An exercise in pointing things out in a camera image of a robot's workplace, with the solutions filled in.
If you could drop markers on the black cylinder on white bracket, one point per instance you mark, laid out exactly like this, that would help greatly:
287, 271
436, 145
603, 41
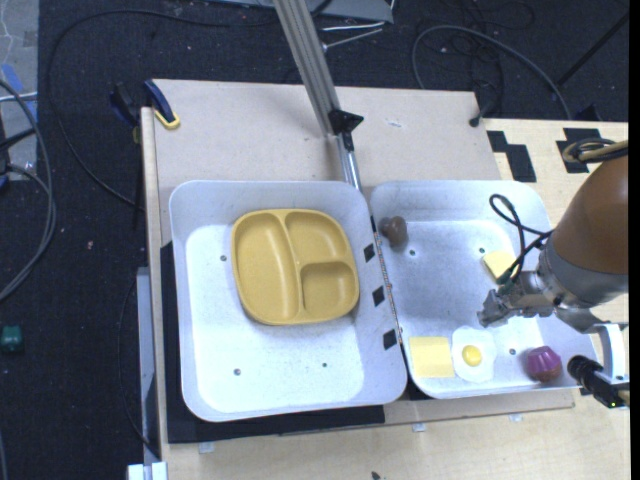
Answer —
590, 375

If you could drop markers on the yellow divided plate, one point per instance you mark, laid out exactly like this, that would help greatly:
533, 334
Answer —
270, 263

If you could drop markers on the brown toy mushroom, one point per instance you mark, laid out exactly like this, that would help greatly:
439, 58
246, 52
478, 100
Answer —
395, 230

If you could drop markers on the white plastic tray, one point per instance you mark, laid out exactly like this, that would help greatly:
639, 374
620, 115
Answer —
280, 368
440, 288

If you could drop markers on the brown cardboard board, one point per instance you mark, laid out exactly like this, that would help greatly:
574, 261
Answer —
260, 133

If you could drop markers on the white and yellow fried egg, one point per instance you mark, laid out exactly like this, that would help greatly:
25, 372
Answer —
472, 355

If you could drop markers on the yellow cheese slice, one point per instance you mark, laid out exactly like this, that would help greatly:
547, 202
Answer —
432, 357

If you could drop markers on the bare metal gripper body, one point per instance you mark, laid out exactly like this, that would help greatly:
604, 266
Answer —
527, 295

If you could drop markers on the thin black and white rod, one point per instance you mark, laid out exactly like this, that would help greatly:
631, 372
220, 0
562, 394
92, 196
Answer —
386, 280

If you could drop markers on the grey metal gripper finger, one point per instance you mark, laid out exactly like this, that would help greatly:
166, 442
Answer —
493, 300
489, 319

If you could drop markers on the pale yellow butter block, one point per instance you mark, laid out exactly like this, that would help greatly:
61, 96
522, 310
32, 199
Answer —
495, 264

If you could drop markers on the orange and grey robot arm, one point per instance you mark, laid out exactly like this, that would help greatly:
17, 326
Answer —
590, 228

